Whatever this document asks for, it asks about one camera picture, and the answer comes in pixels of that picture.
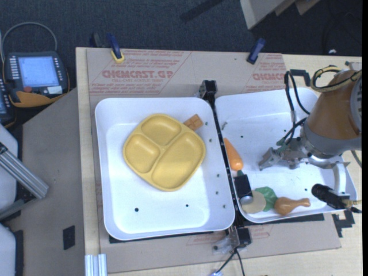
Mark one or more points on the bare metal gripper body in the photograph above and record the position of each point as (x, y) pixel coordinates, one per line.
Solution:
(296, 154)

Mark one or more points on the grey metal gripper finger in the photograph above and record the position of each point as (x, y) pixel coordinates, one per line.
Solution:
(268, 163)
(270, 152)

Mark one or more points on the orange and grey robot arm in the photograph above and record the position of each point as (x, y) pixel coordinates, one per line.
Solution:
(330, 116)

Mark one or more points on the green lettuce leaf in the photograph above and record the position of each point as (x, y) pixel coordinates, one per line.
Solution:
(268, 195)

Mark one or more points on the orange carrot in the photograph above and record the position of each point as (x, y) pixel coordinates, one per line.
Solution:
(233, 155)

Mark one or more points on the white plastic tray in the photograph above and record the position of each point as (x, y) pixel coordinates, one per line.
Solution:
(258, 116)
(161, 211)

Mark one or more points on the beige round slice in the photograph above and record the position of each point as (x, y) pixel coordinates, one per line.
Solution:
(254, 204)

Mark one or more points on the orange brown chicken drumstick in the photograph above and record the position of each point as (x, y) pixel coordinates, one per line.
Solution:
(287, 206)

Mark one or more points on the thin black and white rod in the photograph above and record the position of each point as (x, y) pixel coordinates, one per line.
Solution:
(220, 134)

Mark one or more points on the orange brown biscuit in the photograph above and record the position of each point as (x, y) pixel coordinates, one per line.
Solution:
(194, 122)

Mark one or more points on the yellow divided plate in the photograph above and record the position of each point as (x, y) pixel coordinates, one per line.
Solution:
(164, 151)

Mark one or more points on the brown cardboard board red print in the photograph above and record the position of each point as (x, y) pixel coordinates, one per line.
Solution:
(149, 76)

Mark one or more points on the black cylinder on white bracket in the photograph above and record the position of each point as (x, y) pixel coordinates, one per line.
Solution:
(327, 194)

